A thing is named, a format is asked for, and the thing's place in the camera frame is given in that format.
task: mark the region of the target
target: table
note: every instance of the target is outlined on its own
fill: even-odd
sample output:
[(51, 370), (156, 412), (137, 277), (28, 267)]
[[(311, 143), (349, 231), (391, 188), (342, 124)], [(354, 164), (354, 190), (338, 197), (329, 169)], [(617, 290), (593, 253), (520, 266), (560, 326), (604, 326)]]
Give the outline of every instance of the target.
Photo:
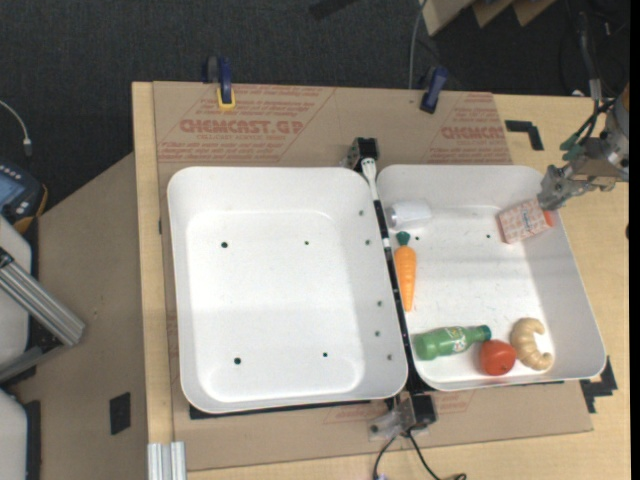
[[(42, 480), (139, 479), (147, 443), (175, 440), (154, 85), (136, 82), (132, 96), (134, 154), (39, 223), (40, 281), (88, 323), (81, 345), (39, 365), (14, 389), (23, 403), (42, 402)], [(495, 95), (495, 102), (502, 120), (539, 128), (544, 151), (533, 151), (526, 134), (506, 138), (513, 163), (541, 173), (560, 161), (559, 143), (591, 111), (586, 98)], [(359, 118), (367, 119), (362, 112)], [(561, 216), (618, 389), (596, 400), (591, 432), (425, 449), (442, 478), (457, 472), (470, 479), (630, 478), (628, 185), (575, 198)], [(123, 392), (131, 397), (131, 425), (111, 435), (109, 403)], [(365, 479), (374, 460), (373, 453), (357, 454), (194, 471), (189, 479)], [(385, 454), (380, 471), (403, 479), (426, 474), (410, 450)]]
[[(148, 83), (133, 84), (134, 132), (140, 226), (143, 321), (150, 442), (173, 438), (168, 380), (166, 326), (161, 284), (162, 249), (157, 233), (160, 214), (154, 132), (154, 92)], [(585, 99), (496, 95), (502, 119), (535, 123), (546, 149), (533, 151), (526, 135), (507, 134), (514, 163), (544, 172), (559, 162), (557, 146), (575, 128), (576, 116), (588, 115)], [(470, 478), (580, 478), (605, 474), (624, 478), (630, 472), (628, 356), (628, 186), (614, 192), (577, 198), (562, 210), (576, 261), (599, 322), (618, 382), (615, 396), (597, 401), (595, 432), (428, 450), (436, 471), (464, 470)], [(366, 478), (371, 455), (191, 473), (194, 479)], [(390, 453), (384, 470), (392, 477), (421, 478), (413, 452)]]

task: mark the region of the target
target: carrot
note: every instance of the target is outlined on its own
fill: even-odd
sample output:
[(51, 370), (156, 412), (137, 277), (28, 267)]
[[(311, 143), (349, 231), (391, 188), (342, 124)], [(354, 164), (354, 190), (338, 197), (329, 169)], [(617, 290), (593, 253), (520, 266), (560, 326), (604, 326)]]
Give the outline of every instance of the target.
[(416, 269), (418, 260), (416, 251), (409, 247), (411, 235), (401, 231), (396, 235), (400, 247), (396, 249), (394, 259), (396, 263), (396, 275), (398, 276), (398, 286), (400, 297), (402, 297), (402, 307), (406, 312), (413, 308), (413, 293), (416, 286)]

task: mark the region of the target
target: red tomato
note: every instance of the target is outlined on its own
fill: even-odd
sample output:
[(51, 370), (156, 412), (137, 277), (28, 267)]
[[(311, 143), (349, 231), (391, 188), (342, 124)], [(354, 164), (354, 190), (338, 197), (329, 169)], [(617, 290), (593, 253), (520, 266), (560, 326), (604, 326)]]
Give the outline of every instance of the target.
[(487, 340), (480, 347), (480, 366), (488, 375), (504, 375), (516, 363), (516, 349), (500, 340)]

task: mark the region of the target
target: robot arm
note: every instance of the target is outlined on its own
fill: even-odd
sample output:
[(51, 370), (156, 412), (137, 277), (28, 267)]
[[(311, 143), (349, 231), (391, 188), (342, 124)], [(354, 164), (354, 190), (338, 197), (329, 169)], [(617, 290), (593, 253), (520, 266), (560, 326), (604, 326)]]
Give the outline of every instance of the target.
[[(598, 137), (591, 132), (600, 113), (606, 113)], [(589, 128), (584, 137), (584, 129)], [(612, 190), (618, 181), (629, 181), (629, 84), (613, 102), (594, 110), (582, 128), (560, 146), (566, 151), (563, 167), (550, 165), (542, 180), (538, 202), (543, 210), (564, 206), (567, 199), (599, 188)]]

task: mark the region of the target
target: toy bottle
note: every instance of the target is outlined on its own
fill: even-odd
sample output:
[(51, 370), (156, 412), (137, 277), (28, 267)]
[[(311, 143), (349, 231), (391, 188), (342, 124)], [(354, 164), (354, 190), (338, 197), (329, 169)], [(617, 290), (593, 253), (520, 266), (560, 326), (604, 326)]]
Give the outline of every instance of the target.
[(438, 356), (459, 354), (476, 342), (491, 339), (491, 329), (477, 327), (443, 327), (413, 337), (413, 347), (420, 359), (430, 361)]

